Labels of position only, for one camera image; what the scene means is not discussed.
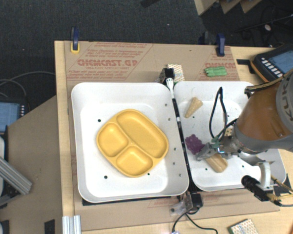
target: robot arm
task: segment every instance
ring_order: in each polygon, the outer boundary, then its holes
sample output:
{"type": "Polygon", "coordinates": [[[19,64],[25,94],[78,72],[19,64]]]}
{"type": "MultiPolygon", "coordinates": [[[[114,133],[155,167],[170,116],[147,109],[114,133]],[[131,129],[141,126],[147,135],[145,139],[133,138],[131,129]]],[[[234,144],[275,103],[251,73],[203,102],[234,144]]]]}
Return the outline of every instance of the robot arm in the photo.
{"type": "Polygon", "coordinates": [[[224,157],[255,155],[272,148],[293,152],[293,72],[281,82],[255,91],[233,123],[232,135],[223,137],[216,146],[208,143],[196,158],[216,153],[224,157]]]}

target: gray carpet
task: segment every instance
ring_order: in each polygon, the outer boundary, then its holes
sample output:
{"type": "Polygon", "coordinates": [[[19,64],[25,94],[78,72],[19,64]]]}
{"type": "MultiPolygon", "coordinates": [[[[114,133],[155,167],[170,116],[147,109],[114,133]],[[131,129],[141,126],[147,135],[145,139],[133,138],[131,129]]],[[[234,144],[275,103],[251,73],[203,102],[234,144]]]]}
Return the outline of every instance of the gray carpet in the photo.
{"type": "MultiPolygon", "coordinates": [[[[80,40],[197,44],[204,32],[213,42],[218,33],[231,46],[277,46],[293,43],[293,30],[273,25],[273,34],[258,28],[242,37],[234,31],[293,13],[293,0],[263,0],[248,13],[237,5],[226,15],[215,4],[198,16],[193,0],[0,0],[0,79],[33,71],[54,72],[54,41],[69,40],[72,26],[80,40]]],[[[282,21],[293,28],[293,18],[282,21]]],[[[47,74],[17,79],[27,91],[31,108],[55,95],[55,79],[47,74]]],[[[20,97],[14,84],[0,87],[20,97]]]]}

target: black wire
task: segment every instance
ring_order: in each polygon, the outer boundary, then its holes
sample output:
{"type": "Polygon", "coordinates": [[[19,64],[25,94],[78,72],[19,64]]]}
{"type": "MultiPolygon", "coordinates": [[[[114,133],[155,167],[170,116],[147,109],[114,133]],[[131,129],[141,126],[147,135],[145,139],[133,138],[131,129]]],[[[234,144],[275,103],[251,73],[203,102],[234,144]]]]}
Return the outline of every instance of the black wire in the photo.
{"type": "Polygon", "coordinates": [[[214,102],[214,105],[213,105],[213,109],[211,111],[211,114],[210,114],[210,118],[209,118],[209,133],[211,135],[212,138],[215,138],[213,132],[212,132],[212,129],[211,129],[211,122],[212,122],[212,118],[214,116],[214,112],[215,112],[215,108],[216,108],[216,105],[217,105],[217,101],[218,101],[218,96],[219,96],[219,100],[220,100],[220,104],[221,104],[221,107],[223,109],[223,113],[224,113],[224,116],[225,116],[225,126],[222,130],[222,135],[224,135],[225,131],[226,131],[226,125],[227,125],[227,121],[228,121],[228,117],[227,117],[227,111],[226,111],[226,107],[225,107],[225,104],[224,104],[224,101],[223,101],[223,88],[220,87],[217,91],[217,94],[216,94],[216,97],[215,97],[215,102],[214,102]]]}
{"type": "Polygon", "coordinates": [[[230,121],[230,122],[224,127],[224,129],[221,130],[221,132],[220,132],[217,136],[220,136],[221,133],[225,133],[226,130],[227,130],[227,128],[230,127],[230,126],[232,126],[233,124],[235,124],[237,120],[238,120],[238,118],[236,118],[236,119],[230,121]]]}
{"type": "Polygon", "coordinates": [[[194,224],[197,228],[200,228],[202,230],[209,230],[209,231],[215,231],[216,234],[218,234],[218,231],[214,228],[206,228],[206,227],[202,227],[202,226],[199,226],[198,224],[196,224],[189,216],[188,214],[186,214],[186,217],[192,222],[192,224],[194,224]]]}
{"type": "Polygon", "coordinates": [[[284,205],[284,204],[281,204],[280,201],[277,201],[277,200],[275,200],[273,203],[277,206],[280,206],[280,207],[293,207],[293,204],[284,205]]]}
{"type": "Polygon", "coordinates": [[[47,71],[32,71],[32,72],[27,72],[27,73],[24,73],[24,74],[20,74],[18,76],[12,77],[10,79],[0,79],[0,81],[3,81],[0,84],[0,87],[3,86],[4,84],[6,84],[7,82],[14,82],[14,83],[16,83],[16,81],[13,81],[13,80],[15,80],[17,78],[20,78],[20,77],[23,77],[23,76],[33,75],[33,74],[47,74],[47,75],[53,75],[53,76],[55,76],[54,73],[47,72],[47,71]]]}
{"type": "Polygon", "coordinates": [[[13,83],[13,84],[18,85],[18,86],[22,89],[22,91],[23,91],[23,93],[24,93],[24,97],[27,96],[27,92],[26,92],[25,88],[24,88],[20,83],[14,81],[14,80],[12,80],[12,79],[0,79],[0,82],[1,82],[1,84],[6,84],[6,83],[8,83],[8,82],[11,82],[11,83],[13,83]]]}
{"type": "Polygon", "coordinates": [[[254,36],[253,32],[250,31],[250,34],[251,34],[251,38],[252,38],[254,47],[257,47],[256,41],[255,41],[255,36],[254,36]]]}
{"type": "Polygon", "coordinates": [[[174,222],[174,225],[172,226],[172,230],[171,232],[174,233],[175,232],[175,227],[176,227],[176,224],[178,223],[179,219],[182,218],[186,213],[183,213],[180,215],[179,218],[177,218],[177,220],[174,222]]]}
{"type": "Polygon", "coordinates": [[[274,6],[274,7],[276,7],[279,10],[282,10],[282,11],[285,11],[285,12],[289,12],[289,13],[293,13],[293,10],[289,10],[287,8],[283,8],[283,7],[278,6],[273,0],[267,0],[267,1],[271,2],[273,4],[271,6],[274,6]]]}
{"type": "Polygon", "coordinates": [[[4,93],[1,93],[1,92],[0,92],[0,95],[3,96],[3,97],[8,98],[8,96],[7,96],[6,94],[4,94],[4,93]]]}
{"type": "MultiPolygon", "coordinates": [[[[289,12],[289,13],[293,13],[292,10],[287,10],[287,9],[284,9],[284,8],[281,8],[281,7],[278,7],[273,1],[270,1],[273,5],[268,5],[266,6],[261,14],[260,14],[260,17],[259,17],[259,24],[262,24],[262,23],[265,23],[267,22],[267,24],[271,25],[271,27],[273,25],[277,25],[277,21],[275,23],[271,22],[269,23],[269,21],[273,21],[273,20],[278,20],[278,17],[279,17],[279,14],[280,14],[280,11],[283,11],[283,12],[289,12]]],[[[288,21],[286,21],[284,24],[287,24],[290,22],[290,20],[292,20],[292,18],[290,18],[288,21]]],[[[248,33],[250,34],[251,36],[253,36],[253,33],[252,33],[252,30],[257,30],[259,31],[259,34],[260,34],[260,38],[261,38],[261,41],[262,41],[262,45],[261,46],[264,46],[264,47],[268,47],[269,45],[271,45],[269,43],[269,41],[272,41],[272,38],[274,38],[274,40],[276,41],[276,44],[274,44],[273,46],[276,47],[276,46],[280,46],[282,43],[278,40],[278,38],[276,37],[275,35],[275,32],[274,32],[274,29],[272,29],[270,32],[267,32],[264,28],[264,25],[259,25],[258,27],[254,27],[254,28],[251,28],[251,29],[246,29],[244,31],[241,31],[241,33],[243,34],[243,32],[245,33],[248,33]]]]}
{"type": "Polygon", "coordinates": [[[199,211],[199,209],[198,209],[197,211],[195,211],[195,212],[192,212],[192,213],[189,213],[189,212],[188,212],[188,213],[183,213],[182,215],[180,215],[180,216],[177,218],[177,220],[174,222],[174,225],[172,226],[172,230],[171,230],[171,232],[172,232],[172,233],[175,232],[175,227],[176,227],[178,221],[179,221],[183,216],[186,216],[186,217],[191,221],[191,223],[194,224],[197,228],[200,228],[200,229],[202,229],[202,230],[215,231],[216,234],[218,234],[218,231],[217,231],[216,229],[214,229],[214,228],[205,228],[205,227],[201,227],[201,226],[199,226],[198,224],[196,224],[196,223],[195,223],[195,222],[189,217],[189,215],[196,214],[198,211],[199,211]]]}

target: cardboard sheet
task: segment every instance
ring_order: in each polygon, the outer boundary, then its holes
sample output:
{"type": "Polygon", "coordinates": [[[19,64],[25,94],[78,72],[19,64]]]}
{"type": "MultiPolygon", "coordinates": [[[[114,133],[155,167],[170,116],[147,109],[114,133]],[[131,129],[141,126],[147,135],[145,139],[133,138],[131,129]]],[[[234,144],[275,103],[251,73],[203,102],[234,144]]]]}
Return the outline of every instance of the cardboard sheet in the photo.
{"type": "Polygon", "coordinates": [[[51,98],[8,127],[9,163],[33,185],[0,210],[11,234],[61,233],[62,200],[57,100],[51,98]]]}
{"type": "MultiPolygon", "coordinates": [[[[77,184],[71,91],[76,84],[85,81],[155,82],[168,64],[182,65],[185,80],[239,81],[230,47],[225,47],[224,57],[218,57],[216,46],[212,45],[80,42],[80,46],[80,52],[73,54],[70,42],[64,42],[74,208],[75,214],[81,216],[82,230],[173,222],[175,216],[170,216],[169,207],[178,202],[175,196],[103,204],[88,204],[82,199],[77,184]],[[204,69],[216,66],[225,66],[227,76],[207,77],[204,69]]],[[[201,195],[205,206],[193,219],[279,209],[271,203],[260,202],[244,189],[202,192],[201,195]]]]}

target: yellow plate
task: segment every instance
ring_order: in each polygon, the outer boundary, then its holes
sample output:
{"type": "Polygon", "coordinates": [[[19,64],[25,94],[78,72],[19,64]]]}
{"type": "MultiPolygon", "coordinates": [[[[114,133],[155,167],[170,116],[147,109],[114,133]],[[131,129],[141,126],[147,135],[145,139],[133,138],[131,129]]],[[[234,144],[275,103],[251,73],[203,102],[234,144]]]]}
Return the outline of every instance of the yellow plate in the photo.
{"type": "Polygon", "coordinates": [[[97,134],[100,152],[121,173],[139,177],[163,159],[168,151],[165,134],[134,109],[114,115],[97,134]]]}

